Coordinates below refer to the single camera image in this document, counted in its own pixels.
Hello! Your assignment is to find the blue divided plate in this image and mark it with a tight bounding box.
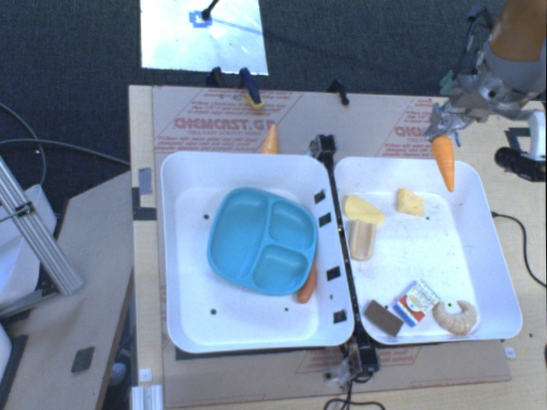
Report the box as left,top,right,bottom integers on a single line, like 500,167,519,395
206,186,320,297

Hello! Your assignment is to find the brown chocolate biscuit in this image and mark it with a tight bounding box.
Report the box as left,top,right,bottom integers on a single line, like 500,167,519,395
363,299,405,338

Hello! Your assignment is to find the yellow curved slice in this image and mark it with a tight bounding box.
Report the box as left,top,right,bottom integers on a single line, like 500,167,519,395
344,194,386,227

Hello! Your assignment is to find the white plastic tray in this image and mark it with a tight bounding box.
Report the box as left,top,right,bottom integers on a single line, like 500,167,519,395
332,155,524,347
160,150,356,354

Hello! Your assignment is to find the beige croissant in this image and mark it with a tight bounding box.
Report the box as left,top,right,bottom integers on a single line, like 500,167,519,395
432,299,479,337

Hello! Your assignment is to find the black block with wires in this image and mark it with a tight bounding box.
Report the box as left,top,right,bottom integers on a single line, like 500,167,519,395
309,133,339,158
341,343,381,384

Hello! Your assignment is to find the red white blue carton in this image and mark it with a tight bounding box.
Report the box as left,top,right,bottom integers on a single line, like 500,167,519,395
392,279,442,329

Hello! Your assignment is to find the beige hot dog bun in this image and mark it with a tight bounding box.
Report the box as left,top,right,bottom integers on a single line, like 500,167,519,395
349,219,378,262

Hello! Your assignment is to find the orange sausage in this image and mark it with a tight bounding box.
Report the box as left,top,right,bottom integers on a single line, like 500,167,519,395
296,264,319,305

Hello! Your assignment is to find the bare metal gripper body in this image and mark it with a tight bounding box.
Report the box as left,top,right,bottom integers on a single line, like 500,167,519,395
432,73,533,128

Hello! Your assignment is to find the black cylinder on white bracket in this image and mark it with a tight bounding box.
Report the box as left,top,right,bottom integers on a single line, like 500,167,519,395
494,109,547,183

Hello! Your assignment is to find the brown cardboard board red print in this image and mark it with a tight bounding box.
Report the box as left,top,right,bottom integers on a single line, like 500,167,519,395
151,85,513,409

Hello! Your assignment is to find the orange carrot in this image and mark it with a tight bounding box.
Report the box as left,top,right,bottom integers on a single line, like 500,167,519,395
260,123,280,155
431,133,456,193

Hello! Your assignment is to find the thin black rod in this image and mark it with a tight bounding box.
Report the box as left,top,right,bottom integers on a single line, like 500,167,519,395
322,151,369,352

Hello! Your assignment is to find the yellow cheese wedge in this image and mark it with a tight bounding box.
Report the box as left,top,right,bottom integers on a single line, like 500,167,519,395
395,187,426,219

